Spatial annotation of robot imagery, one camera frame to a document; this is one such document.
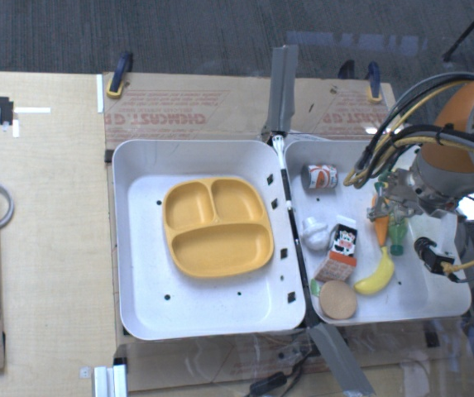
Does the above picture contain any yellow banana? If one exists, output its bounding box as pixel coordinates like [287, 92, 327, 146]
[352, 246, 396, 297]

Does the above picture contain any white cow milk carton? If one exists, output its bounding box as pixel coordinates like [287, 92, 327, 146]
[328, 215, 359, 258]

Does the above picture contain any yellow divided plate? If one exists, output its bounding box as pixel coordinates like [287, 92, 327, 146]
[161, 176, 275, 280]

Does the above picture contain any brown cardboard board red print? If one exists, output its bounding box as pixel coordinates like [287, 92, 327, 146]
[102, 71, 469, 392]

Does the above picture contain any tan round biscuit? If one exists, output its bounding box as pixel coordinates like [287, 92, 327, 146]
[318, 280, 359, 321]

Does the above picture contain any white round bottle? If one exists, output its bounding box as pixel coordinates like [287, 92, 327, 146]
[301, 216, 330, 252]

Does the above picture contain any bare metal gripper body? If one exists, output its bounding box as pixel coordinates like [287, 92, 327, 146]
[379, 168, 426, 218]

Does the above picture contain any white and orange can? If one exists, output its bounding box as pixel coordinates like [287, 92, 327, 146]
[300, 164, 340, 191]

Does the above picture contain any orange carrot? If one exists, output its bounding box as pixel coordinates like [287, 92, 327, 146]
[371, 194, 391, 248]

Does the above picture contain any white plastic tray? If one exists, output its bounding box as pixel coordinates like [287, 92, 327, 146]
[282, 139, 472, 327]
[111, 139, 307, 342]

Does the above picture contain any orange brick carton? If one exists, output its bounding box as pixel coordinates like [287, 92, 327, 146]
[314, 250, 358, 285]

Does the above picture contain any green plastic bottle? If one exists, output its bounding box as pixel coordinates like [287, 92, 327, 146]
[387, 215, 409, 257]

